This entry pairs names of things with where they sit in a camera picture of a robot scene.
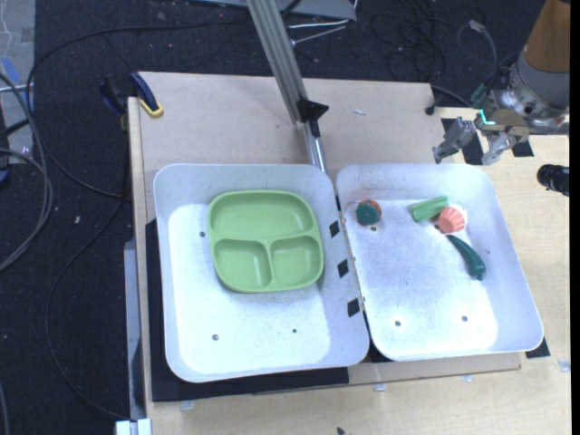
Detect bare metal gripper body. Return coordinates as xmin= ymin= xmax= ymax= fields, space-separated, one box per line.
xmin=474 ymin=88 xmax=571 ymax=144

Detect light green toy celery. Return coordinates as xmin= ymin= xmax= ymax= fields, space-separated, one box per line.
xmin=410 ymin=195 xmax=450 ymax=225

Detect orange toy cupcake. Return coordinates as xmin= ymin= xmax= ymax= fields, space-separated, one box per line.
xmin=436 ymin=205 xmax=469 ymax=236

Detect dark green toy pepper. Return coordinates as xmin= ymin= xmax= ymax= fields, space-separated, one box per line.
xmin=445 ymin=234 xmax=488 ymax=283

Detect dark green and orange toy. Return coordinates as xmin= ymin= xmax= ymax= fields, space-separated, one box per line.
xmin=353 ymin=198 xmax=383 ymax=227

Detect black block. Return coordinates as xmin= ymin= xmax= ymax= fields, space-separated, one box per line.
xmin=295 ymin=98 xmax=331 ymax=138

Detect thin black and white rod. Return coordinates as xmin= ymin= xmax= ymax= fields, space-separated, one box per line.
xmin=304 ymin=121 xmax=367 ymax=319

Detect white plastic tray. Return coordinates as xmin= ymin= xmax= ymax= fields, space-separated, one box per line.
xmin=334 ymin=162 xmax=546 ymax=363
xmin=151 ymin=162 xmax=371 ymax=384

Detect green divided plate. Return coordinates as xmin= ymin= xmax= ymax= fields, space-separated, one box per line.
xmin=207 ymin=188 xmax=326 ymax=295

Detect brown cardboard board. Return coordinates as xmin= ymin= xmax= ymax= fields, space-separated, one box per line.
xmin=135 ymin=71 xmax=523 ymax=408

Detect black cylinder on white bracket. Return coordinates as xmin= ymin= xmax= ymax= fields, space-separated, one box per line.
xmin=536 ymin=162 xmax=571 ymax=198

